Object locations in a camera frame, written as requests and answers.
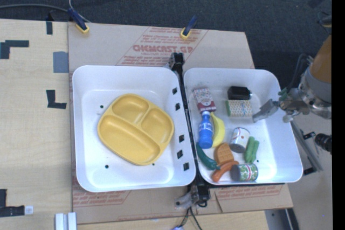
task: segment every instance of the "green can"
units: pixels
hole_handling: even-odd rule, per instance
[[[255,164],[234,165],[230,171],[232,180],[241,182],[255,181],[258,174],[258,167]]]

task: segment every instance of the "blue water bottle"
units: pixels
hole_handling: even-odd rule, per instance
[[[199,146],[202,149],[210,149],[213,144],[213,125],[210,121],[210,112],[203,111],[201,116],[202,121],[199,125]]]

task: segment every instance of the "yellow divided plate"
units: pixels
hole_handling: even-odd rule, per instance
[[[136,94],[118,97],[98,123],[105,146],[136,164],[155,162],[169,144],[174,123],[161,108]]]

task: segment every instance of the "silver can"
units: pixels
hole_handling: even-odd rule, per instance
[[[244,128],[236,128],[233,130],[232,138],[230,141],[230,149],[238,154],[243,154],[250,137],[248,130]]]

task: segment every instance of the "yellow banana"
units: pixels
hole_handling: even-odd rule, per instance
[[[217,117],[214,112],[211,112],[211,117],[213,120],[213,128],[214,128],[214,133],[213,133],[213,144],[212,147],[215,148],[218,145],[220,145],[222,143],[222,141],[224,140],[224,136],[225,136],[225,125],[224,125],[224,121],[222,119],[220,119],[219,117]]]

